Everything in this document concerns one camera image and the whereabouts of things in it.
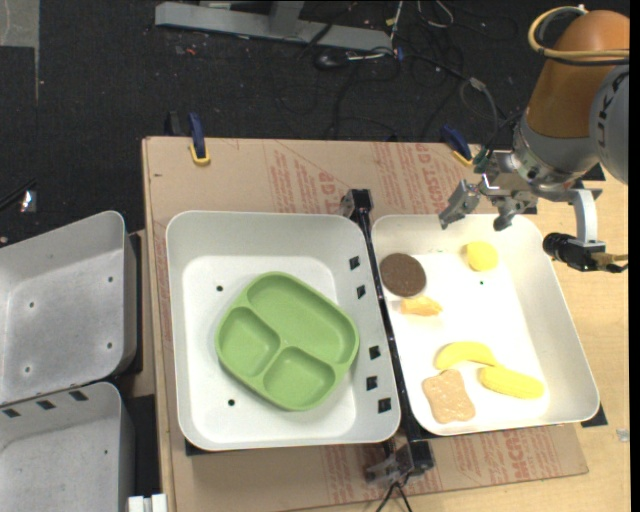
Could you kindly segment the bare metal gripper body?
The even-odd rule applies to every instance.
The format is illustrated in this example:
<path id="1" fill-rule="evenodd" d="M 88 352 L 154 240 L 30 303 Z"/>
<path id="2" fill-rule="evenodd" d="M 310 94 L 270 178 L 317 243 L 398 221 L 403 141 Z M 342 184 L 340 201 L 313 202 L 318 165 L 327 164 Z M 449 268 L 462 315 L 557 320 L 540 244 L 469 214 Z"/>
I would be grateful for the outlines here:
<path id="1" fill-rule="evenodd" d="M 569 202 L 569 190 L 585 174 L 585 166 L 562 167 L 530 148 L 487 150 L 477 156 L 480 191 L 504 211 L 520 213 L 539 199 Z"/>

